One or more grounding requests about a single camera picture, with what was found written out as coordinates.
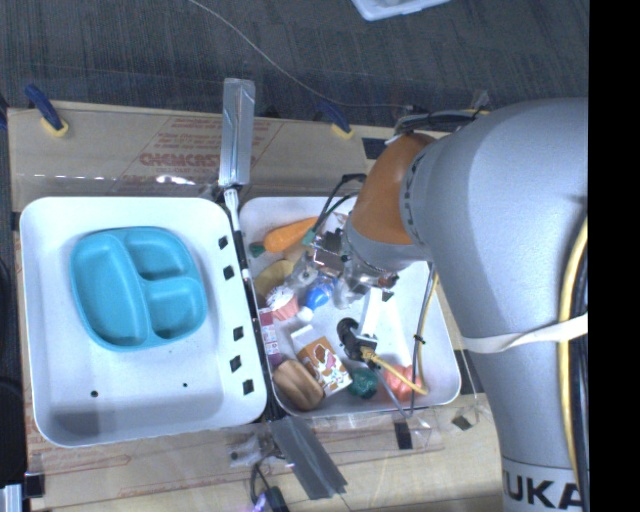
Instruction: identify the white plastic tray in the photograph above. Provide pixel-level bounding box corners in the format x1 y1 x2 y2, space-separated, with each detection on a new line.
18 195 269 448
238 195 462 419

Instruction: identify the green broccoli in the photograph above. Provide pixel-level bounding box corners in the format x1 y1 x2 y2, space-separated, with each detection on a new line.
347 367 380 400

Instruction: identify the yellow toy fruit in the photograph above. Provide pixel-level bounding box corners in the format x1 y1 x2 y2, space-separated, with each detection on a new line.
254 259 296 301

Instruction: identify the pink toy food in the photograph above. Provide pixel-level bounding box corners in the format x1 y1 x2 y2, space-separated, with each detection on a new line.
381 363 424 402

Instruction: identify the orange carrot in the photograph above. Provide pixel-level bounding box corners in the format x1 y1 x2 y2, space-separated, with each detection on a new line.
248 216 321 259

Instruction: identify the pink and white cupcake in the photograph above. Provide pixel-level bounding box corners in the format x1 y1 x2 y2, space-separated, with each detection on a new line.
265 282 301 322

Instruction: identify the white and orange carton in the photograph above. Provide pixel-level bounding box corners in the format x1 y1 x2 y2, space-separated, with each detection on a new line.
290 324 354 399

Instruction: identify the black cylinder on white bracket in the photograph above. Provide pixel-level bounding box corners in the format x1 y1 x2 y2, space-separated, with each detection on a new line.
336 287 385 362

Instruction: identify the brown bread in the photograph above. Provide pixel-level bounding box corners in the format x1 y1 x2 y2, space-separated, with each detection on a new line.
271 358 327 413

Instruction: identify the blue and white bottle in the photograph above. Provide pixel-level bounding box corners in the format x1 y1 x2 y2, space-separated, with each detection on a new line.
296 277 334 324

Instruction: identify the red and purple packet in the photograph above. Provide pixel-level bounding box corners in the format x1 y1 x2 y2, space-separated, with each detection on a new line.
257 306 284 372

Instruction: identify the blue divided plate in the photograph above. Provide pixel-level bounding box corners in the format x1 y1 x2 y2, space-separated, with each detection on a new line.
68 226 210 353

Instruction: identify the brown cardboard board red print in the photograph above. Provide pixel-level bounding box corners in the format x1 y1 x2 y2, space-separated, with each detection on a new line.
6 99 504 512

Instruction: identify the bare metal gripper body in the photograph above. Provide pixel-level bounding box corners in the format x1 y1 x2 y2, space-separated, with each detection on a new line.
302 229 400 297

